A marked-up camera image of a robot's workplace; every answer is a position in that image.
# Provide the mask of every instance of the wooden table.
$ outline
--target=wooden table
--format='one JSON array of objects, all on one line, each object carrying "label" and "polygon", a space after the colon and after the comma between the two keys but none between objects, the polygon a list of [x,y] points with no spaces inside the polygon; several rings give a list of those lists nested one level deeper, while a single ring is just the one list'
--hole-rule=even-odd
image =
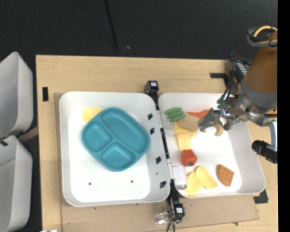
[{"label": "wooden table", "polygon": [[[159,209],[164,203],[75,208],[64,201],[60,189],[55,94],[68,91],[143,92],[148,80],[158,81],[160,94],[222,93],[225,90],[223,79],[211,78],[210,73],[225,72],[225,60],[37,55],[43,230],[145,232],[165,231],[166,228],[153,224],[153,215],[161,211]],[[248,122],[248,127],[253,141],[271,141],[268,128],[260,128],[251,122]],[[190,214],[184,217],[176,230],[278,231],[277,165],[263,157],[259,159],[266,179],[268,203],[255,205],[252,195],[194,203],[184,199],[182,202]]]}]

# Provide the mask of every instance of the white bin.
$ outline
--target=white bin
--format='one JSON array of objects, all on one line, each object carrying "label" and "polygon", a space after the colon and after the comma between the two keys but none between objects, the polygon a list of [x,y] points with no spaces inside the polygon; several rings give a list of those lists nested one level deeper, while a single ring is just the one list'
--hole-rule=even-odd
[{"label": "white bin", "polygon": [[0,63],[0,232],[19,230],[29,218],[33,160],[15,135],[32,120],[32,71],[13,52]]}]

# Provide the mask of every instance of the toy food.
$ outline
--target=toy food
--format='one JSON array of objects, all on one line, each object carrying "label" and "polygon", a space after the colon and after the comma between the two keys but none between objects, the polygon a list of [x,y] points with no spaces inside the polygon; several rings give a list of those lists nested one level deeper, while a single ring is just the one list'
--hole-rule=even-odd
[{"label": "toy food", "polygon": [[198,121],[199,121],[198,117],[186,114],[184,118],[178,120],[178,125],[189,131],[196,131],[199,126]]},{"label": "toy food", "polygon": [[180,127],[178,125],[178,121],[174,122],[174,131],[175,131],[175,134],[182,134],[182,133],[186,133],[187,134],[188,133],[188,134],[190,134],[190,137],[193,137],[196,134],[195,131],[189,131],[189,130],[187,130],[185,128]]},{"label": "toy food", "polygon": [[222,184],[229,187],[231,186],[234,172],[231,169],[228,169],[224,165],[220,164],[217,166],[217,176]]},{"label": "toy food", "polygon": [[197,156],[194,154],[192,149],[186,149],[182,151],[181,154],[182,164],[187,166],[193,166],[198,160]]},{"label": "toy food", "polygon": [[189,133],[181,133],[175,135],[177,146],[179,150],[185,150],[191,148],[190,142],[190,134]]},{"label": "toy food", "polygon": [[187,176],[187,188],[185,192],[193,195],[203,188],[203,183],[197,179],[195,171],[192,171]]},{"label": "toy food", "polygon": [[82,119],[85,123],[88,123],[90,120],[92,120],[98,113],[100,113],[103,109],[98,107],[89,107],[86,108],[82,112]]},{"label": "toy food", "polygon": [[203,184],[206,189],[212,189],[218,186],[218,183],[210,175],[204,166],[198,166],[195,171],[197,179]]},{"label": "toy food", "polygon": [[201,118],[201,117],[207,115],[208,112],[209,112],[209,109],[201,111],[201,112],[187,112],[187,114],[190,114],[192,116],[196,116],[198,118]]},{"label": "toy food", "polygon": [[181,118],[184,118],[186,114],[182,111],[181,107],[173,107],[164,112],[168,116],[170,122],[178,121]]}]

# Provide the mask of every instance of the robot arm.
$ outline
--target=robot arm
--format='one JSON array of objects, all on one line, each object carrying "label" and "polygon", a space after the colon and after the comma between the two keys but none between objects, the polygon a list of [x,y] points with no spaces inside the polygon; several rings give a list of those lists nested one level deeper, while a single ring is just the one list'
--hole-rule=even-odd
[{"label": "robot arm", "polygon": [[[263,40],[259,35],[265,31],[271,34]],[[254,142],[252,147],[257,153],[277,163],[277,122],[266,116],[268,112],[277,108],[277,29],[270,26],[249,29],[247,41],[250,45],[260,48],[247,73],[236,84],[237,93],[231,96],[236,74],[234,58],[237,57],[231,55],[229,85],[217,101],[218,109],[210,109],[199,124],[199,128],[203,130],[213,126],[221,117],[226,119],[224,125],[226,131],[230,130],[235,123],[248,120],[262,127],[269,126],[272,145],[259,141]]]}]

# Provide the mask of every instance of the teal divided plate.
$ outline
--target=teal divided plate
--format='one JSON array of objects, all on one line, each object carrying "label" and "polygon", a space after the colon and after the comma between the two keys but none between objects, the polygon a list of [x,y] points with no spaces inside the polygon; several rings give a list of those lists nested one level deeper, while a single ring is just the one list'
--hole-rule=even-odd
[{"label": "teal divided plate", "polygon": [[82,131],[86,149],[112,171],[123,171],[148,150],[146,130],[122,109],[111,107],[97,114]]}]

